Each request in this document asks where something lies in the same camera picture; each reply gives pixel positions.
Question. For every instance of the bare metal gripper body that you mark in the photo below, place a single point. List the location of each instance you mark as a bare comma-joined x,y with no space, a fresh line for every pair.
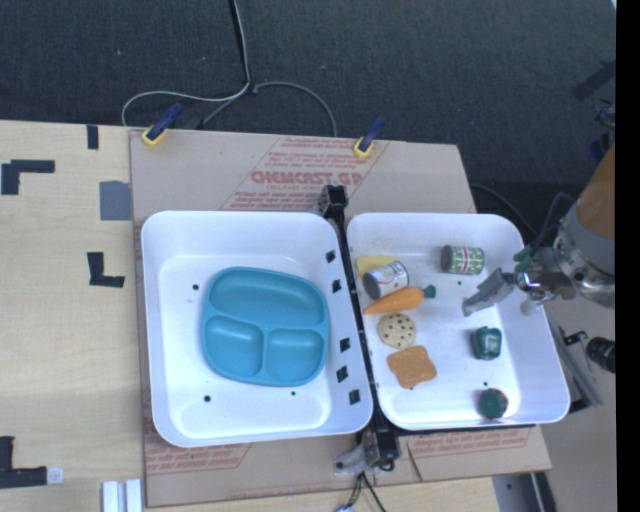
575,280

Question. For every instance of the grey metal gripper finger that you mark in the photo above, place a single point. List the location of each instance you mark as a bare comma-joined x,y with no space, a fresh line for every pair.
530,306
487,295

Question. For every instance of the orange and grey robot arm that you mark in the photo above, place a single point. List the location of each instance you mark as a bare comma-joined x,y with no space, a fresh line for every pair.
595,210

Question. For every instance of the green and white can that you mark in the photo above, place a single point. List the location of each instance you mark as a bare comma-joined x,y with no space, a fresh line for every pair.
465,260

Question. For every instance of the green bell pepper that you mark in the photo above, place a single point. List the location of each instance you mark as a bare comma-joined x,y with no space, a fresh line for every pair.
486,343

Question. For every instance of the orange carrot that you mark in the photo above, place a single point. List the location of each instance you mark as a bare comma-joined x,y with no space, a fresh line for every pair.
397,300

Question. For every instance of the beige biscuit with dark dots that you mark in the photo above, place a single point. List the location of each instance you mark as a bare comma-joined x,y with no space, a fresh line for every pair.
396,330

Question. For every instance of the white and red can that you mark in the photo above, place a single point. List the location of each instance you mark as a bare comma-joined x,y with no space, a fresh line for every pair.
387,280

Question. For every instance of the white plastic tray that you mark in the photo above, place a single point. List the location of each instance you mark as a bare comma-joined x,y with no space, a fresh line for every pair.
450,390
240,235

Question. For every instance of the green round toy red dots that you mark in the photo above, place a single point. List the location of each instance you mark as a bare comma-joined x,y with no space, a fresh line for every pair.
493,403

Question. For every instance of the brown bread slice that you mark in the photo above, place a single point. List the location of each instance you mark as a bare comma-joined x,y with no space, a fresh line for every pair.
411,367

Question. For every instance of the yellow cheese wedge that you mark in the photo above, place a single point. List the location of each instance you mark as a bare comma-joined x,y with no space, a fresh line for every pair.
372,262

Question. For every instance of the blue divided plate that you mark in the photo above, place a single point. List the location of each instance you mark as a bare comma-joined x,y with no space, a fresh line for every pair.
265,325

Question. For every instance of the brown cardboard board red print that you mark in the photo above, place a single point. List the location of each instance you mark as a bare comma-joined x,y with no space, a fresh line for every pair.
210,170

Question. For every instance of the black cylinder on white bracket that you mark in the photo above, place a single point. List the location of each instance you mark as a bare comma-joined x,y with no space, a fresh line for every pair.
602,354

